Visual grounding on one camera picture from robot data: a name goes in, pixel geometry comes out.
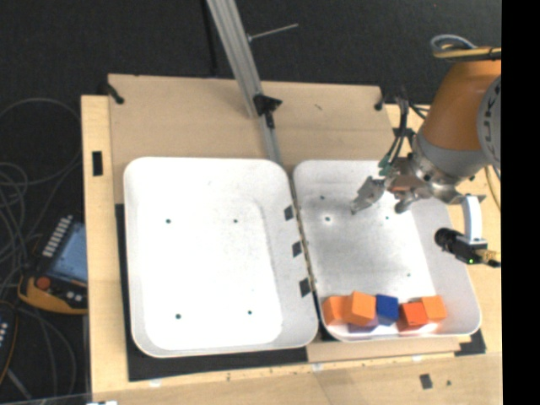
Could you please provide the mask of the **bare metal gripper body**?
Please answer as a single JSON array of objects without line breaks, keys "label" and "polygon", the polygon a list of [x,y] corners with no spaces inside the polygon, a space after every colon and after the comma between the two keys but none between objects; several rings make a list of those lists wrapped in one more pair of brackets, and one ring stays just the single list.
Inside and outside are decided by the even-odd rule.
[{"label": "bare metal gripper body", "polygon": [[423,191],[427,198],[443,203],[459,202],[461,193],[456,189],[461,177],[446,174],[422,154],[409,154],[396,159],[385,177],[385,187],[394,196],[399,191]]}]

